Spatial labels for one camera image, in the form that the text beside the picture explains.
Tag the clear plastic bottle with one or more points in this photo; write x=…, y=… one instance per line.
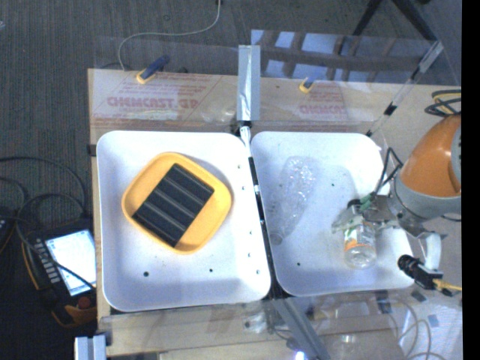
x=296, y=189

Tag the brown cardboard board red print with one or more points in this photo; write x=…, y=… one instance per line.
x=157, y=99

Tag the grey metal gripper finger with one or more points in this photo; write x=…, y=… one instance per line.
x=343, y=220
x=380, y=226

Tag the yellow plate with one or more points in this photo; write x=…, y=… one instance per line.
x=210, y=223

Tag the black cylinder on white bracket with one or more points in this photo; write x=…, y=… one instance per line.
x=422, y=268

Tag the clear bottle with orange label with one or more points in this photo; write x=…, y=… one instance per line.
x=359, y=249

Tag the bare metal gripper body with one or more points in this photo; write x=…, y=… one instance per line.
x=380, y=208

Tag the black ribbed rectangular block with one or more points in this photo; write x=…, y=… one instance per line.
x=172, y=204

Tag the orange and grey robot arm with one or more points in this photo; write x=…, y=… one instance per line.
x=427, y=171

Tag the white plastic tray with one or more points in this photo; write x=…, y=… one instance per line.
x=195, y=279
x=322, y=276

